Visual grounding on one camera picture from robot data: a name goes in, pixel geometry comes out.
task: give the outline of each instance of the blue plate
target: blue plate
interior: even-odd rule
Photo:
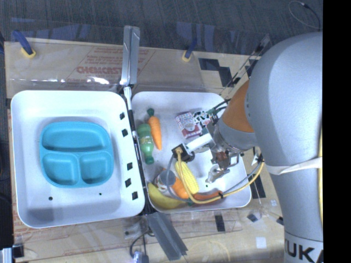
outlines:
[[[45,178],[58,187],[105,183],[114,169],[107,131],[90,122],[55,122],[41,132],[40,161]]]

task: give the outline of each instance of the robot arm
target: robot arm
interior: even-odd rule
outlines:
[[[254,146],[259,146],[272,173],[313,160],[319,154],[321,126],[318,32],[287,39],[266,52],[219,121],[207,127],[207,146],[212,163],[218,165],[208,182],[225,174],[233,156]],[[272,173],[284,216],[285,262],[323,262],[318,167],[311,163],[303,170]]]

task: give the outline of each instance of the white tray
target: white tray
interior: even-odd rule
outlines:
[[[223,101],[217,94],[213,93],[188,93],[188,92],[140,92],[135,94],[132,99],[133,113],[135,126],[138,127],[141,123],[147,122],[149,116],[147,109],[152,107],[155,110],[155,116],[160,119],[162,131],[162,150],[156,148],[153,151],[155,163],[147,165],[143,162],[144,174],[146,182],[151,182],[161,172],[162,168],[166,168],[172,156],[171,149],[181,143],[189,143],[195,138],[185,139],[180,132],[176,123],[176,115],[186,111],[207,111]],[[189,168],[197,178],[200,191],[206,192],[211,190],[225,191],[236,185],[246,177],[246,170],[242,159],[239,164],[230,168],[230,173],[227,173],[222,178],[208,184],[205,180],[208,177],[210,170],[212,155],[210,151],[195,155],[195,159],[188,163]],[[233,194],[223,200],[206,205],[193,205],[192,207],[184,205],[176,209],[162,209],[153,204],[155,209],[165,213],[178,213],[186,211],[201,211],[214,209],[229,209],[244,207],[251,200],[250,187]]]
[[[142,211],[145,197],[126,106],[119,95],[24,91],[13,97],[11,113],[18,214],[27,226],[44,228],[103,221],[135,216]],[[39,136],[46,125],[58,121],[86,121],[106,129],[115,157],[112,177],[106,183],[62,188],[44,178]],[[128,170],[129,163],[133,168]]]

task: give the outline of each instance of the black connector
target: black connector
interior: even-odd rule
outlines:
[[[178,159],[178,154],[177,154],[177,151],[176,151],[177,148],[181,148],[182,149],[180,157],[181,157],[183,162],[191,162],[193,159],[195,159],[195,153],[192,152],[191,155],[189,155],[188,151],[185,149],[184,144],[179,144],[178,146],[176,146],[175,148],[172,149],[173,157],[175,159]]]

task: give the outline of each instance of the yellow banana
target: yellow banana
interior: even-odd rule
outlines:
[[[148,191],[152,203],[160,208],[173,209],[184,203],[163,195],[152,183],[148,183]]]

